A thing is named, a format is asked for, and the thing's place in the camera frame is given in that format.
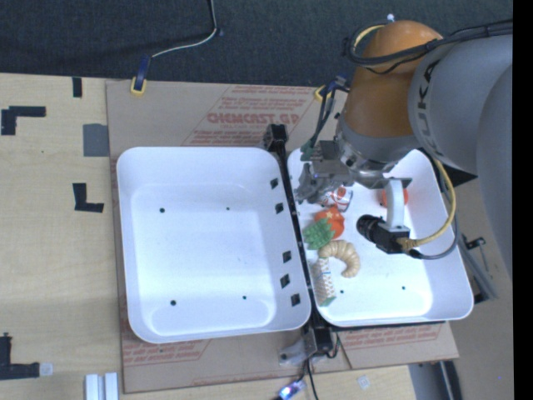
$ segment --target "wooden surface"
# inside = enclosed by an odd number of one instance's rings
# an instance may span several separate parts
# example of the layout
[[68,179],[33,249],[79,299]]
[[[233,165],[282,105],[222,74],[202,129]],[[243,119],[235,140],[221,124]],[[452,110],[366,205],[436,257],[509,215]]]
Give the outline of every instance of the wooden surface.
[[[0,381],[0,399],[83,398],[89,373],[121,374],[116,262],[107,157],[84,157],[82,126],[107,124],[103,79],[0,74],[0,108],[46,106],[0,136],[0,332],[12,363],[52,363],[53,375]],[[73,183],[103,213],[74,211]],[[370,385],[363,389],[358,378]],[[133,395],[143,399],[274,398],[289,380],[272,379]],[[315,376],[321,400],[414,400],[407,366]],[[300,397],[311,399],[311,390]]]

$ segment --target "cardboard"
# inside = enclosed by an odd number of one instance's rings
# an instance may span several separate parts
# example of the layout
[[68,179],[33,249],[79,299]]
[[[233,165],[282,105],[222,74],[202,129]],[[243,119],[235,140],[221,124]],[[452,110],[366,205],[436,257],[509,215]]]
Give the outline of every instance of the cardboard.
[[[279,364],[278,353],[294,344],[300,331],[164,345],[143,342],[133,334],[127,322],[116,165],[121,153],[140,146],[260,146],[271,123],[286,124],[286,149],[290,152],[314,132],[320,109],[316,89],[149,82],[145,94],[137,97],[130,93],[130,86],[128,80],[106,83],[125,393],[299,375],[299,367]],[[336,111],[341,111],[345,98],[339,94]],[[330,121],[321,138],[331,139],[335,127]],[[365,328],[339,336],[342,350],[335,359],[316,362],[315,372],[429,362],[458,355],[447,322]]]

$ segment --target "black fabric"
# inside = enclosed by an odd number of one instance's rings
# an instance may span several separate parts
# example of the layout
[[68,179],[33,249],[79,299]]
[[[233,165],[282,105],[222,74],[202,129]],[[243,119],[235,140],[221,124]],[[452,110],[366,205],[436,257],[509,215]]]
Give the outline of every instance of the black fabric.
[[[512,18],[513,0],[214,0],[221,37],[152,61],[149,79],[318,86],[342,39],[388,13],[442,34]],[[143,53],[203,38],[207,0],[0,0],[0,72],[131,78]]]

